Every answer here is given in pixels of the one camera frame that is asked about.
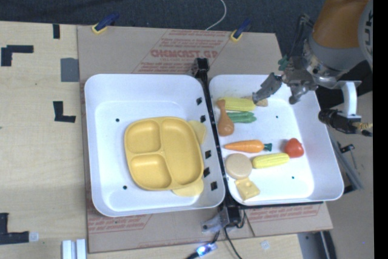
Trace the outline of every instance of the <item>cardboard box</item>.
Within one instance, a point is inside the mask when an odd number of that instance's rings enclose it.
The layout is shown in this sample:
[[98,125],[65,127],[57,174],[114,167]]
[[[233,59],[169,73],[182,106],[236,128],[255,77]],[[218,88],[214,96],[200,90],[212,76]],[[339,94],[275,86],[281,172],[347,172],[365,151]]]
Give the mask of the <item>cardboard box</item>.
[[[117,218],[97,212],[90,192],[84,84],[99,73],[190,73],[195,58],[209,60],[209,79],[222,74],[279,74],[277,61],[281,54],[276,36],[244,33],[238,42],[233,42],[230,32],[108,27],[96,35],[90,26],[79,26],[78,52],[89,252],[212,240],[213,233],[204,233],[202,223],[215,217],[217,208]],[[231,238],[332,228],[325,203],[247,209],[246,215],[247,224],[232,229]]]

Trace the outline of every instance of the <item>toy carrot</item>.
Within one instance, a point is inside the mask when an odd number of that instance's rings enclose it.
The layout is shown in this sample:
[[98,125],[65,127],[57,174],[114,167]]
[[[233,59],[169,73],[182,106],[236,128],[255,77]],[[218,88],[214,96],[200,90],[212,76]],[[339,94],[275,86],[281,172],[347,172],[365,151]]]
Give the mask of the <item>toy carrot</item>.
[[263,144],[260,140],[242,140],[236,141],[235,143],[226,144],[224,148],[234,151],[255,153],[264,149],[271,151],[272,144]]

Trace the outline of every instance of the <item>yellow plate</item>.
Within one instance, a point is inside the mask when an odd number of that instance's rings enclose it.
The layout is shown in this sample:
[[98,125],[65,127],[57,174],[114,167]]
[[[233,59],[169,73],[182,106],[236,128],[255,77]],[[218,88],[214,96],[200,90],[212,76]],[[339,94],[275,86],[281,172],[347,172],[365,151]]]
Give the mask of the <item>yellow plate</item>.
[[204,164],[196,133],[181,118],[131,123],[125,130],[124,147],[131,176],[143,189],[179,189],[202,177]]

